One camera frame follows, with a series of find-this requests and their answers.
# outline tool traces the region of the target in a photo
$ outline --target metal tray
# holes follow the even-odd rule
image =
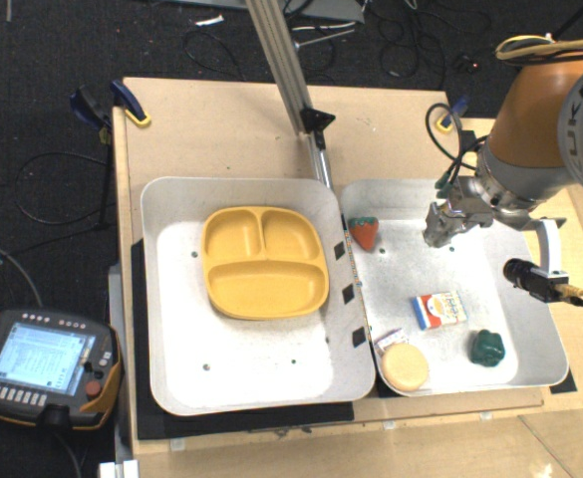
[[[201,264],[205,220],[217,210],[266,205],[303,214],[329,272],[318,311],[245,321],[215,310]],[[149,374],[174,415],[353,401],[375,383],[362,301],[335,194],[311,179],[163,177],[141,199],[146,253]]]
[[[347,221],[366,216],[380,220],[373,250],[352,243],[371,338],[375,343],[402,328],[429,361],[429,378],[417,391],[387,385],[407,396],[424,396],[560,382],[568,360],[548,306],[503,277],[508,259],[532,260],[523,234],[494,222],[455,236],[449,247],[430,248],[422,232],[435,200],[434,184],[361,180],[342,192]],[[421,330],[412,298],[447,291],[459,292],[467,321]],[[484,367],[468,358],[471,339],[481,329],[503,338],[506,356],[497,366]]]

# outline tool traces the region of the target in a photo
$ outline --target wooden table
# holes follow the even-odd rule
[[[583,476],[583,309],[563,304],[551,310],[578,387],[574,392],[552,394],[542,387],[411,398],[371,393],[354,402],[353,423],[138,440],[130,249],[143,236],[143,188],[171,175],[313,178],[313,171],[275,85],[125,83],[152,118],[141,129],[114,108],[125,396],[141,476]],[[445,102],[444,93],[332,87],[310,92],[316,109],[336,115],[325,136],[337,195],[357,179],[437,178],[447,168],[424,127],[427,109]],[[464,122],[479,136],[491,125]],[[456,136],[446,139],[444,145],[455,150]],[[583,287],[583,190],[563,190],[537,212],[567,218],[563,268]],[[538,256],[537,243],[529,239],[529,246]]]

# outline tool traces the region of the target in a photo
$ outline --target blue clamp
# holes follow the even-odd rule
[[[436,128],[441,132],[449,133],[452,129],[452,117],[454,116],[456,119],[463,117],[463,115],[466,113],[466,110],[468,110],[469,101],[470,98],[468,96],[461,96],[461,98],[459,98],[457,102],[452,105],[450,112],[447,112],[437,120],[435,124]]]
[[[125,108],[125,114],[134,124],[138,127],[147,127],[149,125],[151,117],[143,110],[139,100],[136,99],[136,96],[132,94],[132,91],[130,91],[123,82],[120,80],[113,80],[110,83],[110,89],[115,96],[114,104],[123,106]]]

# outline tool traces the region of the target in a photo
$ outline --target aluminum rail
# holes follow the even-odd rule
[[[278,1],[245,1],[293,129],[300,137],[306,136],[311,164],[317,179],[333,189],[326,149],[318,145],[316,132],[308,130],[301,117],[301,112],[304,109],[312,109],[313,105]]]

